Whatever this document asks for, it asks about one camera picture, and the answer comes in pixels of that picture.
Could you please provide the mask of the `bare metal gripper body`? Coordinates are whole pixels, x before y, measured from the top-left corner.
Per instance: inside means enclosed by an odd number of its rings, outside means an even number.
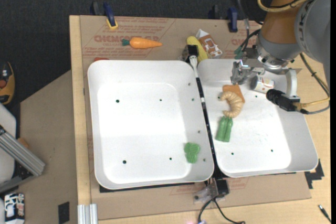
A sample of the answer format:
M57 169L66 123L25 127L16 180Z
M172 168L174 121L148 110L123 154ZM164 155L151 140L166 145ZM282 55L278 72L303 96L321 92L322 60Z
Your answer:
M264 74L266 71L280 74L283 69L286 69L288 63L288 60L282 60L273 57L242 57L240 60L240 74L251 76L254 73Z

